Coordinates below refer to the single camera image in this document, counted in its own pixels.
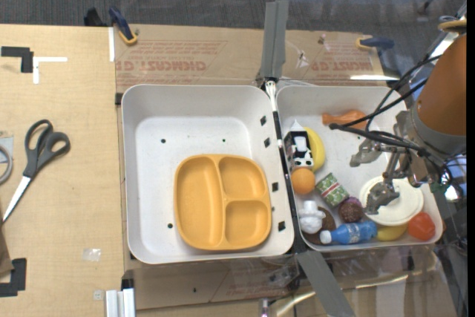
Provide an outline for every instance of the orange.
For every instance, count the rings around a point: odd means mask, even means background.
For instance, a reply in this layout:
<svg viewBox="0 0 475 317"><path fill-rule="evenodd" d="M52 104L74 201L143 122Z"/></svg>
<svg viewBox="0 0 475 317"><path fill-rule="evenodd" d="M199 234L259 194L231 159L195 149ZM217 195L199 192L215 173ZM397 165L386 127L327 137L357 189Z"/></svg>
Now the orange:
<svg viewBox="0 0 475 317"><path fill-rule="evenodd" d="M292 188L298 195L306 195L315 188L315 175L308 168L299 168L290 175Z"/></svg>

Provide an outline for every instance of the blue bottle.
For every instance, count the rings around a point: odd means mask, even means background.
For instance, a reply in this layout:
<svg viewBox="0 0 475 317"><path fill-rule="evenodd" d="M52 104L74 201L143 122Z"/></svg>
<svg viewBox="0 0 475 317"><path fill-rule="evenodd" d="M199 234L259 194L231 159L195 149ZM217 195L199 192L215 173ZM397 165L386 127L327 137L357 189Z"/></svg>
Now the blue bottle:
<svg viewBox="0 0 475 317"><path fill-rule="evenodd" d="M340 244L354 244L368 241L378 234L376 224L372 220L358 223L344 223L336 230L323 230L320 241L323 244L338 242Z"/></svg>

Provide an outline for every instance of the orange plate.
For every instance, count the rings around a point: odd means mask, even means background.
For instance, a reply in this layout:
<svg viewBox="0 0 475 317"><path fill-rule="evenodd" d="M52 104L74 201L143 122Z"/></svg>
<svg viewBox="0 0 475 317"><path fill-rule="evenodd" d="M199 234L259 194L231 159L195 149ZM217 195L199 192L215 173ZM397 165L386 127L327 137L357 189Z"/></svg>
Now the orange plate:
<svg viewBox="0 0 475 317"><path fill-rule="evenodd" d="M266 176L246 157L201 154L175 173L174 212L183 240L198 249L247 249L269 235Z"/></svg>

